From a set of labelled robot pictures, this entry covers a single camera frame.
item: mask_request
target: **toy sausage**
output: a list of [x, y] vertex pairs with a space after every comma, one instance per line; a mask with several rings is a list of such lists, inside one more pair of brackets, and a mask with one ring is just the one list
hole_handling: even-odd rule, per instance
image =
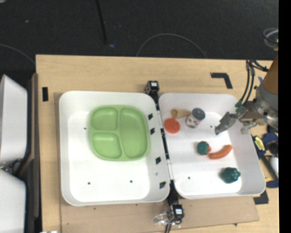
[[215, 153], [209, 153], [208, 154], [208, 157], [210, 159], [220, 159], [220, 158], [223, 158], [224, 156], [227, 156], [228, 153], [231, 152], [232, 150], [232, 145], [228, 144], [228, 145], [225, 145], [224, 148], [218, 152], [215, 152]]

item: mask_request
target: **wooden table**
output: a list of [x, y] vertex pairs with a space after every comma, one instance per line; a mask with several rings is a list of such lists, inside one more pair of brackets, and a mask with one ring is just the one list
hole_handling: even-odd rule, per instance
[[[270, 66], [270, 61], [261, 61], [263, 66]], [[104, 206], [87, 207], [86, 210], [96, 211], [91, 217], [80, 217], [82, 213], [78, 208], [71, 212], [71, 206], [65, 204], [61, 198], [57, 140], [55, 126], [54, 94], [64, 93], [68, 90], [89, 91], [119, 91], [119, 92], [143, 92], [145, 84], [149, 80], [157, 80], [160, 85], [160, 94], [166, 92], [183, 93], [227, 93], [240, 98], [246, 84], [245, 60], [212, 60], [212, 59], [175, 59], [175, 58], [136, 58], [136, 57], [96, 57], [96, 56], [64, 56], [64, 55], [37, 55], [36, 73], [38, 77], [37, 100], [38, 100], [38, 129], [41, 171], [41, 203], [42, 224], [44, 231], [58, 230], [59, 232], [82, 232], [87, 223], [92, 223], [91, 232], [161, 232], [163, 227], [153, 228], [149, 223], [142, 223], [144, 217], [153, 217], [151, 205], [139, 205], [137, 213], [131, 205], [122, 207], [130, 218], [130, 225], [121, 225], [122, 218], [116, 214], [106, 218], [107, 209]], [[210, 73], [227, 73], [231, 80], [232, 89], [227, 89], [224, 79], [211, 78]], [[257, 76], [262, 78], [265, 73], [257, 71]], [[253, 135], [262, 135], [265, 127], [252, 129]], [[267, 169], [261, 163], [265, 176], [270, 177]], [[226, 215], [215, 213], [212, 200], [205, 200], [207, 210], [212, 210], [213, 216], [190, 218], [187, 221], [197, 223], [194, 229], [183, 226], [173, 227], [179, 229], [179, 233], [216, 233], [216, 232], [279, 232], [279, 190], [268, 189], [269, 203], [255, 206], [250, 197], [239, 198], [239, 205], [230, 204], [232, 201], [216, 200], [222, 206], [222, 211], [233, 211], [228, 219]], [[201, 204], [195, 211], [202, 211]], [[67, 221], [67, 210], [70, 210], [74, 221]], [[237, 227], [233, 223], [243, 222]]]

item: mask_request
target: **green plate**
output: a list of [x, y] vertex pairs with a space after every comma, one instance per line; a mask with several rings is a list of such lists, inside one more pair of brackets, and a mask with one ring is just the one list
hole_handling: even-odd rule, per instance
[[149, 152], [146, 117], [135, 107], [106, 105], [94, 109], [89, 132], [92, 150], [102, 159], [137, 160]]

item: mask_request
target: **table surface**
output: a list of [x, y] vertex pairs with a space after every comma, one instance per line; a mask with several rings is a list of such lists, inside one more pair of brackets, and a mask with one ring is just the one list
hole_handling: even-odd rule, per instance
[[[271, 61], [260, 61], [270, 66]], [[210, 73], [227, 73], [232, 89], [224, 79], [211, 78]], [[68, 90], [142, 92], [149, 80], [157, 80], [159, 94], [226, 93], [240, 98], [246, 84], [245, 60], [137, 58], [104, 56], [37, 55], [38, 128], [41, 172], [42, 226], [44, 231], [61, 229], [61, 195], [59, 189], [58, 159], [54, 106], [42, 100], [42, 88], [48, 88], [49, 101], [53, 93]], [[265, 73], [256, 72], [264, 77]], [[255, 127], [252, 135], [262, 136], [266, 128]], [[261, 162], [265, 177], [271, 174]], [[217, 225], [194, 229], [179, 229], [179, 233], [216, 232], [279, 232], [279, 189], [267, 188], [268, 204], [257, 205], [259, 220], [234, 225]]]

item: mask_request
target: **orange sausage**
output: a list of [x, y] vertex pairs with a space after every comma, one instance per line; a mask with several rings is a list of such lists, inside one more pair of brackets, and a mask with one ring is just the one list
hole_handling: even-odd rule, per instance
[[225, 145], [222, 150], [220, 150], [218, 152], [215, 152], [215, 153], [209, 153], [208, 154], [208, 157], [210, 159], [220, 159], [220, 158], [223, 158], [224, 156], [227, 156], [227, 154], [231, 152], [232, 148], [233, 147], [230, 144]]

